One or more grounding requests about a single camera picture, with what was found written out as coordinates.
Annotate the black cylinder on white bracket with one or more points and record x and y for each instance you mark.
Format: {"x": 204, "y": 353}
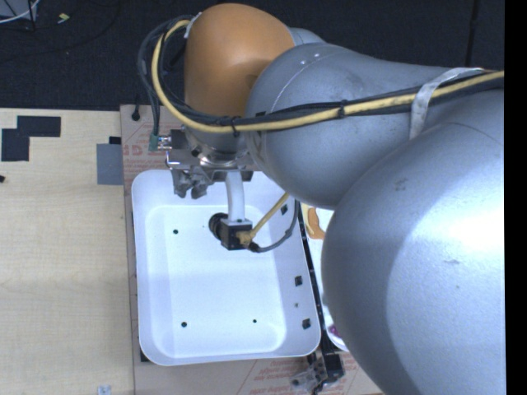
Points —
{"x": 234, "y": 230}

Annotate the thin black and white rod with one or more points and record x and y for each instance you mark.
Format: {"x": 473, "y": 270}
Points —
{"x": 313, "y": 274}

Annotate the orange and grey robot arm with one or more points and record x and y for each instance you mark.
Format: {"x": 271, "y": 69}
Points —
{"x": 370, "y": 179}

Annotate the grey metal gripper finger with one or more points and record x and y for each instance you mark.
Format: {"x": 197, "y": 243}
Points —
{"x": 201, "y": 187}
{"x": 181, "y": 184}

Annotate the orange curved toy food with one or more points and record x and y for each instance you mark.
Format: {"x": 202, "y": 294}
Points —
{"x": 316, "y": 222}

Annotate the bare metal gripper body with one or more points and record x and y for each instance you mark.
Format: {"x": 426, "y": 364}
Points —
{"x": 222, "y": 167}

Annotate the purple small item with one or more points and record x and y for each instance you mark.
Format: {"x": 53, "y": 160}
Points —
{"x": 333, "y": 330}

